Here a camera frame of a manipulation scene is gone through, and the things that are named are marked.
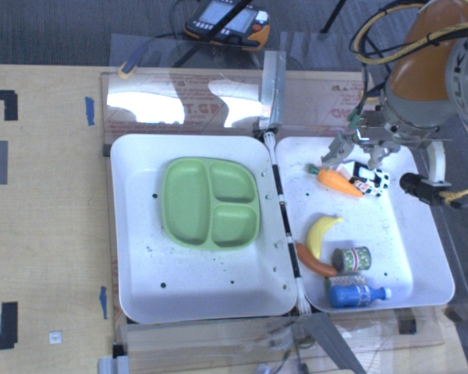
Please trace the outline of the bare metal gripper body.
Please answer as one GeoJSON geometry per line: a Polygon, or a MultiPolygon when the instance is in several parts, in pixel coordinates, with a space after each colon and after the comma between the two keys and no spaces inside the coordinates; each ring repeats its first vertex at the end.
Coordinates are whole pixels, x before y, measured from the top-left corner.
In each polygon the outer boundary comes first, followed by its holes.
{"type": "Polygon", "coordinates": [[[424,148],[440,125],[411,121],[398,115],[393,109],[363,111],[353,133],[353,141],[365,148],[382,147],[396,149],[406,146],[424,148]]]}

